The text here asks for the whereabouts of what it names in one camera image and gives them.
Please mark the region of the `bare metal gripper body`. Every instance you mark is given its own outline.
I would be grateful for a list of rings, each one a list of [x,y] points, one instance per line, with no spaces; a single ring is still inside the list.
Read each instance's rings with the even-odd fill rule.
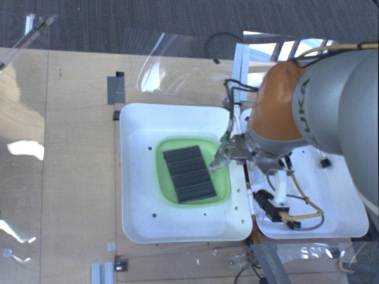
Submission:
[[[234,135],[230,140],[230,158],[254,162],[263,174],[276,174],[279,171],[292,174],[292,170],[279,162],[285,155],[282,151],[274,153],[272,149],[263,149],[258,145],[257,139],[249,134]]]

